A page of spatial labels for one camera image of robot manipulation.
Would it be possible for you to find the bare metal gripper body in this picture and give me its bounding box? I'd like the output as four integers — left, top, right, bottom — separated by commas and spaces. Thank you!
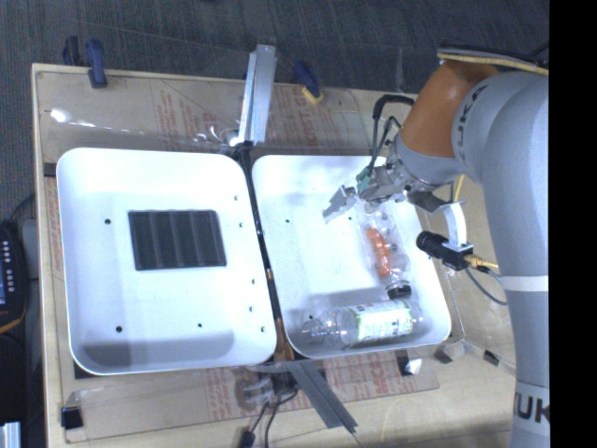
356, 161, 422, 203

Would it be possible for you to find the white plastic tray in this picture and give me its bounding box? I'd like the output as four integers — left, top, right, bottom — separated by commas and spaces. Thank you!
250, 154, 452, 360
55, 147, 278, 376

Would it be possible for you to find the clear bottle with orange contents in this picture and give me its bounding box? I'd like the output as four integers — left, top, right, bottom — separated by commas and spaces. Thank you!
356, 201, 414, 301

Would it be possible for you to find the thin black rod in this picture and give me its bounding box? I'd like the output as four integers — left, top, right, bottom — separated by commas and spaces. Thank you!
240, 146, 296, 362

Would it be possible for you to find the brown cardboard board red print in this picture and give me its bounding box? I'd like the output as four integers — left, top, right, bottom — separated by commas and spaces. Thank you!
40, 74, 467, 432

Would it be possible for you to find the clear bottle with green label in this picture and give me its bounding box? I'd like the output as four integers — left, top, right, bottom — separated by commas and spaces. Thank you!
300, 298, 426, 350

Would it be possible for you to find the black ribbed rectangular mat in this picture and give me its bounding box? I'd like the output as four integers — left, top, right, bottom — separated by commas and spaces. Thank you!
127, 209, 228, 272

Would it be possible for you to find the black cylinder on white bracket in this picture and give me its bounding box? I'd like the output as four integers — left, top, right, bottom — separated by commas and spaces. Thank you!
416, 202, 475, 271

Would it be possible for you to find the black block with thin wires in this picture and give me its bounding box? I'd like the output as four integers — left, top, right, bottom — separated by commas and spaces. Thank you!
268, 371, 300, 395

